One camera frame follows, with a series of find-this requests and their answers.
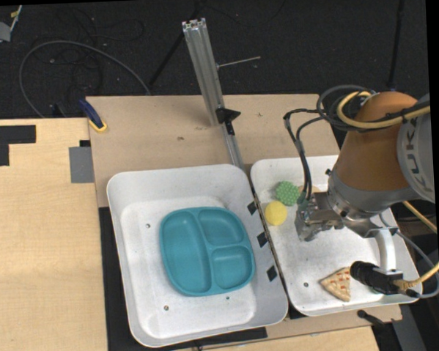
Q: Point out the white plastic tray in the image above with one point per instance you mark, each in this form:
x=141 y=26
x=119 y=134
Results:
x=142 y=248
x=319 y=254

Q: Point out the beige pizza slice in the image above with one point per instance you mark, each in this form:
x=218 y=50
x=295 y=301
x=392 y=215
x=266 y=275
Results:
x=339 y=284

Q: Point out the blue divided plate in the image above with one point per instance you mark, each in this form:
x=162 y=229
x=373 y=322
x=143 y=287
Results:
x=205 y=252

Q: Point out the brown cardboard board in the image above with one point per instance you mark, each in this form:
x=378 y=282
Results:
x=159 y=137

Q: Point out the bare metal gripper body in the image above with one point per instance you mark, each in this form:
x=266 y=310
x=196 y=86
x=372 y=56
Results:
x=326 y=213

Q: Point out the green grapes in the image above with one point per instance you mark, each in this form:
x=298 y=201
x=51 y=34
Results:
x=287 y=193

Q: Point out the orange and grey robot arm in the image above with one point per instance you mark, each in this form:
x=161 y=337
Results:
x=372 y=155

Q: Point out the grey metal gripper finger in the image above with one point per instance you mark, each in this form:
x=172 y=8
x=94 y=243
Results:
x=301 y=225
x=316 y=234

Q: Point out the yellow ball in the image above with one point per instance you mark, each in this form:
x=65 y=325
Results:
x=276 y=213

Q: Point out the black cylinder on white bracket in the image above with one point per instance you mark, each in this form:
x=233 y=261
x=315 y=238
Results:
x=375 y=274

